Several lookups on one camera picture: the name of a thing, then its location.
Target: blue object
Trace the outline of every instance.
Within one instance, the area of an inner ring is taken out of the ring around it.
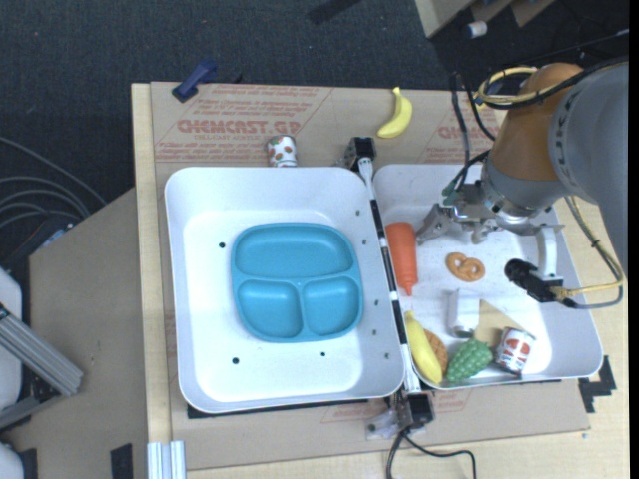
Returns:
[[[178,87],[171,91],[173,95],[182,103],[193,98],[198,94],[196,86],[198,84],[206,84],[215,81],[218,75],[218,64],[213,59],[203,60],[198,67],[182,82]]]
[[[231,254],[233,295],[255,337],[305,342],[340,337],[363,312],[355,252],[337,229],[264,224],[244,230]]]

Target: yellow banana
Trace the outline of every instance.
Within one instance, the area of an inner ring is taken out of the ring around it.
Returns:
[[[432,350],[430,342],[428,342],[428,338],[423,331],[423,327],[414,318],[412,310],[409,310],[404,314],[404,322],[406,325],[406,333],[408,335],[410,353],[412,354],[412,359],[414,360],[417,369],[419,369],[419,372],[433,383],[441,383],[441,379],[443,377],[441,365],[435,356],[435,352]]]
[[[412,103],[410,100],[401,95],[399,87],[392,90],[395,94],[395,112],[381,128],[377,131],[377,135],[382,139],[392,139],[401,135],[412,118]]]

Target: bottle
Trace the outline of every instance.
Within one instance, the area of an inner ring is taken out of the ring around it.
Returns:
[[[395,222],[385,229],[397,284],[412,296],[412,287],[419,280],[415,230],[408,222]]]

